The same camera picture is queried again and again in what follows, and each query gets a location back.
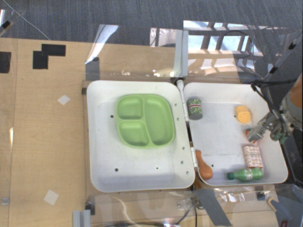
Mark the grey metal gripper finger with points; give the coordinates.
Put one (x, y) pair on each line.
(254, 133)
(265, 123)

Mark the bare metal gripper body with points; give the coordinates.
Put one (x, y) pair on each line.
(279, 124)

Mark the orange and white round toy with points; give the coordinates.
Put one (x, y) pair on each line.
(247, 132)

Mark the yellow corn cob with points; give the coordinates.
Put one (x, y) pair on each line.
(243, 115)

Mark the pink patterned carton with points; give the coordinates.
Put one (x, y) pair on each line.
(252, 157)

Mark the white plastic tray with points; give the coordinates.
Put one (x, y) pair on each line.
(220, 136)
(106, 164)

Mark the green plastic bottle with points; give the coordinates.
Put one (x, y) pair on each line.
(248, 174)

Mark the brown chicken drumstick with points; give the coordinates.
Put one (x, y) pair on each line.
(205, 169)

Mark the green and white can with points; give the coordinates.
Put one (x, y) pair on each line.
(195, 109)

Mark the green divided plate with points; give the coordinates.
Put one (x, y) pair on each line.
(158, 119)

